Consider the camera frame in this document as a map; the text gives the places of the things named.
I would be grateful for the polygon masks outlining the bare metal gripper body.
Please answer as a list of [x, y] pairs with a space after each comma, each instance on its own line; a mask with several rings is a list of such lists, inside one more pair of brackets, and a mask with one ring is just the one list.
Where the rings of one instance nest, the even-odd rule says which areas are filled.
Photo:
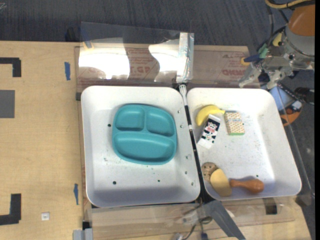
[[314, 68], [315, 56], [300, 51], [284, 51], [274, 49], [267, 53], [266, 57], [259, 63], [260, 68], [269, 76], [279, 73], [281, 76], [291, 75], [292, 72], [312, 70]]

